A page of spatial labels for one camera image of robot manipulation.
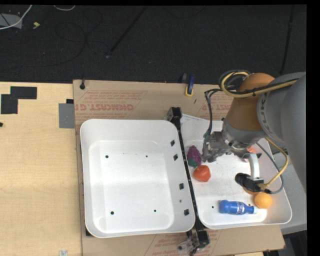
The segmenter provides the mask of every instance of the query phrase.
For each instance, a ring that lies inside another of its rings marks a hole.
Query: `black carpet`
[[[28,7],[2,4],[0,13],[21,17]],[[148,6],[106,58],[143,6],[33,5],[22,29],[0,30],[0,81],[176,83],[192,73],[196,84],[216,84],[233,69],[278,77],[291,7]],[[306,4],[294,6],[291,28],[284,74],[306,71]]]

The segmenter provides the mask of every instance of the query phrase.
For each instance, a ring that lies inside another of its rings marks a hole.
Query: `white plastic container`
[[[212,122],[212,131],[222,130],[222,121]],[[209,121],[188,120],[181,127],[184,149],[194,145],[202,152],[203,135],[209,127]],[[261,139],[259,143],[271,154],[268,142]],[[257,146],[254,149],[262,153],[259,161],[260,177],[264,182],[270,181],[277,169],[268,156]],[[201,222],[209,229],[226,229],[256,225],[285,224],[292,218],[292,210],[285,190],[272,194],[272,205],[268,209],[258,209],[257,214],[232,215],[219,213],[221,200],[240,201],[254,206],[254,196],[248,194],[235,182],[237,173],[251,174],[250,164],[233,154],[219,156],[215,162],[203,163],[210,169],[211,178],[208,182],[200,182],[192,177],[195,168],[189,166],[191,181],[195,194],[196,205]],[[269,189],[275,191],[281,186],[280,178],[276,179]]]
[[[90,119],[80,129],[85,224],[98,238],[186,232],[195,213],[177,128]]]

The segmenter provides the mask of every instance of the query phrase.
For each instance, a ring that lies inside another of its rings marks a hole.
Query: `orange ball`
[[[254,197],[254,203],[260,209],[268,209],[272,205],[271,195],[260,192]]]

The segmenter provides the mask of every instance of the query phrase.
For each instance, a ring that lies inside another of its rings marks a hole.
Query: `blue bottle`
[[[248,206],[244,202],[222,200],[219,203],[219,212],[221,214],[256,214],[258,208],[255,206]]]

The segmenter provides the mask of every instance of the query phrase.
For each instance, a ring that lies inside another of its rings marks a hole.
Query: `purple toy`
[[[186,159],[188,164],[192,167],[198,167],[201,165],[201,154],[196,146],[192,145],[189,148],[188,153],[186,154]]]

